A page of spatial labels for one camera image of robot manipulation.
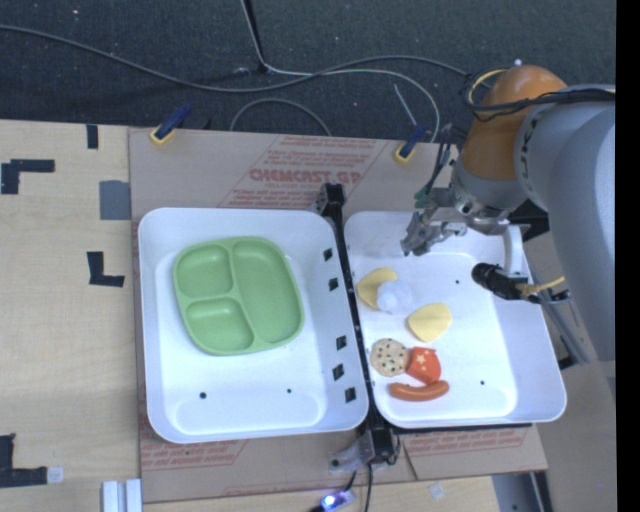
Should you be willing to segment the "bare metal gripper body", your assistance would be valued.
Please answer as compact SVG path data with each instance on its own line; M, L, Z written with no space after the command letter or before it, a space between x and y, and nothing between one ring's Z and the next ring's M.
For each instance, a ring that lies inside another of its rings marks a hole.
M475 230L484 235L501 234L508 226L507 210L485 205L453 188L435 188L427 198L423 223L438 233L462 235Z

